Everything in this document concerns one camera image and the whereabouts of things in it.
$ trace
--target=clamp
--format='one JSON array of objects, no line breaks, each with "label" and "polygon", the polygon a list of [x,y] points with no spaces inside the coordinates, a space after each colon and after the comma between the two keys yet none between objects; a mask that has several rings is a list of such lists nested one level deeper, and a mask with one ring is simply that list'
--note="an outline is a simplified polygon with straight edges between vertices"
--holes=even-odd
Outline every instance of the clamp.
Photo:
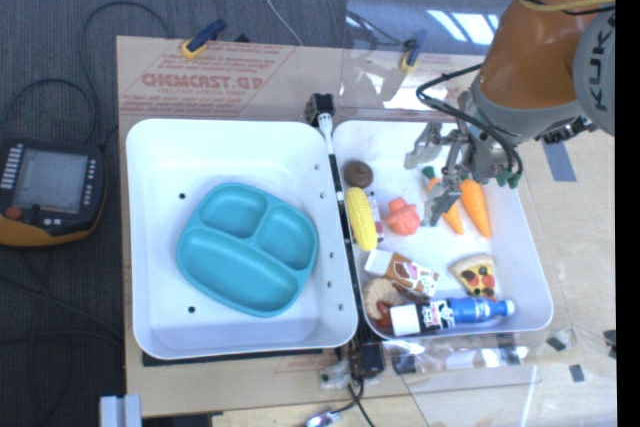
[{"label": "clamp", "polygon": [[206,42],[215,40],[218,34],[224,30],[227,23],[219,18],[215,22],[210,23],[189,41],[182,44],[182,55],[187,59],[193,59],[200,55],[207,48]]},{"label": "clamp", "polygon": [[405,42],[405,52],[400,60],[400,69],[405,73],[411,73],[418,63],[418,54],[422,50],[424,40],[427,37],[427,31],[420,29],[415,38]]}]

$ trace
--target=blue bottle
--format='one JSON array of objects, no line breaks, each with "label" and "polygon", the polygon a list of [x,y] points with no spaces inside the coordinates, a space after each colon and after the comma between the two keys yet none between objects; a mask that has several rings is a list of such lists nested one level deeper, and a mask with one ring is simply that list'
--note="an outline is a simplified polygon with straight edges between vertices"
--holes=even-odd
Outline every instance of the blue bottle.
[{"label": "blue bottle", "polygon": [[491,320],[513,315],[515,305],[509,299],[491,301],[484,297],[449,298],[423,304],[393,306],[389,313],[396,337],[429,334],[456,324]]}]

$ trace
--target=toy peach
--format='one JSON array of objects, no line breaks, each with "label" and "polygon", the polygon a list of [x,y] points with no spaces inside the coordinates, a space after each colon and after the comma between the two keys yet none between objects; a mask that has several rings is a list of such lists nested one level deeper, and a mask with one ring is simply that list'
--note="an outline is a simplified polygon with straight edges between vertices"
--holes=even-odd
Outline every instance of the toy peach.
[{"label": "toy peach", "polygon": [[396,198],[389,202],[389,212],[386,221],[393,233],[413,235],[418,230],[420,216],[416,212],[416,205],[407,205],[403,198]]}]

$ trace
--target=blue plate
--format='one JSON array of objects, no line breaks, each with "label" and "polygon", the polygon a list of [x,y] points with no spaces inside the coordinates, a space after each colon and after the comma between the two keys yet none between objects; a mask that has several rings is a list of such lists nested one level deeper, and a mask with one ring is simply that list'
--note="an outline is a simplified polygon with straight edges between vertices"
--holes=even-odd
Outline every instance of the blue plate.
[{"label": "blue plate", "polygon": [[311,220],[255,187],[227,183],[198,204],[178,241],[180,272],[227,306],[258,317],[287,310],[318,253]]}]

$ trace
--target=toy pizza slice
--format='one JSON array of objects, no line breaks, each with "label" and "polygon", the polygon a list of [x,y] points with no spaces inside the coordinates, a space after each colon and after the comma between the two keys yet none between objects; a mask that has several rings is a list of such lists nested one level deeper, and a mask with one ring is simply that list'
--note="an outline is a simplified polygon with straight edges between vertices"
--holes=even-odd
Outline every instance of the toy pizza slice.
[{"label": "toy pizza slice", "polygon": [[452,263],[449,272],[472,297],[486,297],[495,301],[496,278],[493,271],[493,256],[477,254]]}]

